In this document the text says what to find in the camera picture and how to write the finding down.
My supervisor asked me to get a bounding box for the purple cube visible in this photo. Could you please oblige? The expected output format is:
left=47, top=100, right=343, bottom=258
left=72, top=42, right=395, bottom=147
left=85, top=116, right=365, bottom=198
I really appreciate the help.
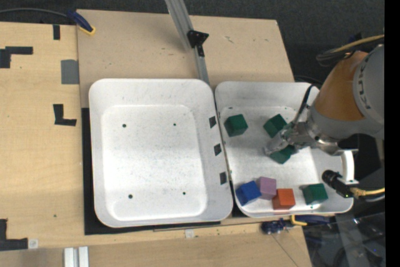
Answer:
left=256, top=176, right=278, bottom=201

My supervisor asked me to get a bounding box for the orange cube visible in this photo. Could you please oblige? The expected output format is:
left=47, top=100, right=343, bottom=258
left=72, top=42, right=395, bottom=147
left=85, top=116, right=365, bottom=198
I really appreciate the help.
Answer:
left=271, top=188, right=297, bottom=211

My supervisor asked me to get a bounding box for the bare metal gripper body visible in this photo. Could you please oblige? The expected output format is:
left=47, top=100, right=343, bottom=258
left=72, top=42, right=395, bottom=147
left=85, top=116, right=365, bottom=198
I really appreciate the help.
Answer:
left=280, top=121, right=341, bottom=156

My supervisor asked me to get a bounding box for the green cube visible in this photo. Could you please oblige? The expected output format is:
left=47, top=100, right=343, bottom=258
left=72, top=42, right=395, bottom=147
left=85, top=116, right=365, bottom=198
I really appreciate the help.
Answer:
left=262, top=113, right=288, bottom=139
left=301, top=183, right=329, bottom=206
left=223, top=113, right=249, bottom=138
left=269, top=144, right=298, bottom=165

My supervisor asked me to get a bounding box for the white plastic tray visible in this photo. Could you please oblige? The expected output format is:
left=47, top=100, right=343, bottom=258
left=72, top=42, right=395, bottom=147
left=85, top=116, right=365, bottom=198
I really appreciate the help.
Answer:
left=88, top=78, right=234, bottom=228
left=214, top=81, right=356, bottom=219

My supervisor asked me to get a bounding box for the black cylinder on white bracket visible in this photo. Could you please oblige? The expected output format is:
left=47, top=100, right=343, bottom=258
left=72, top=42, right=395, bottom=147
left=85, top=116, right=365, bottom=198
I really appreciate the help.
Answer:
left=321, top=148, right=360, bottom=199

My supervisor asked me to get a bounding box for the blue cube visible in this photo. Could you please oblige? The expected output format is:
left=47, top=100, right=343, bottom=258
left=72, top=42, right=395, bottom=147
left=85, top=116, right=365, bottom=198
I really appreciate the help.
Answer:
left=234, top=180, right=263, bottom=207

